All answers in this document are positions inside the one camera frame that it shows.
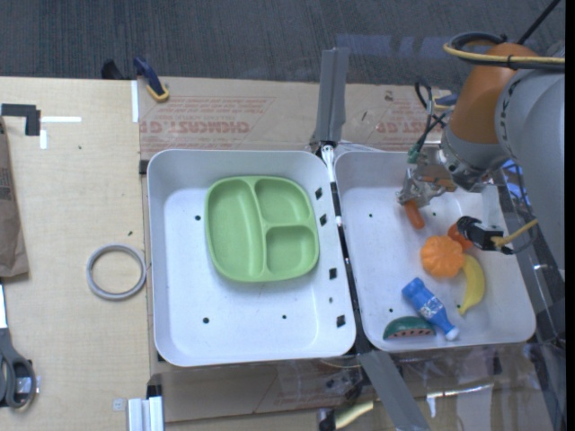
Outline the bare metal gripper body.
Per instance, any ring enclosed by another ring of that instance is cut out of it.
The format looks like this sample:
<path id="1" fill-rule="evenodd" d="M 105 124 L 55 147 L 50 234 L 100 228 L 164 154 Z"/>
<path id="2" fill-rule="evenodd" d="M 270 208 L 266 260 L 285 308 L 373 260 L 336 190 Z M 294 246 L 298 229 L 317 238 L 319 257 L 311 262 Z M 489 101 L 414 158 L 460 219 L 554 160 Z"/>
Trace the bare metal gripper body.
<path id="1" fill-rule="evenodd" d="M 409 154 L 411 167 L 406 175 L 409 196 L 440 196 L 457 189 L 436 146 L 424 146 Z"/>

